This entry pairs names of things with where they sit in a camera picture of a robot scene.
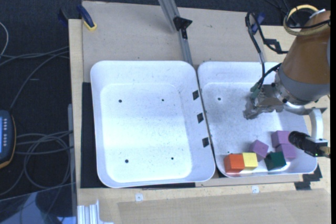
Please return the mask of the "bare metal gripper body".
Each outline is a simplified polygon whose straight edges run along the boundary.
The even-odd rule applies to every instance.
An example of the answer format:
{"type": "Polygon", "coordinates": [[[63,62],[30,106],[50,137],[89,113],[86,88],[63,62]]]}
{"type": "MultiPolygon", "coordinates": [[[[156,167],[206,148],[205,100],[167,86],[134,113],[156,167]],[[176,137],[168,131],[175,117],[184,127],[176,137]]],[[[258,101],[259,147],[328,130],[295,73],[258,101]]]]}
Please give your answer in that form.
{"type": "Polygon", "coordinates": [[[275,77],[271,84],[256,85],[252,91],[252,104],[254,107],[263,107],[264,112],[281,112],[291,105],[288,91],[284,88],[279,77],[275,77]]]}

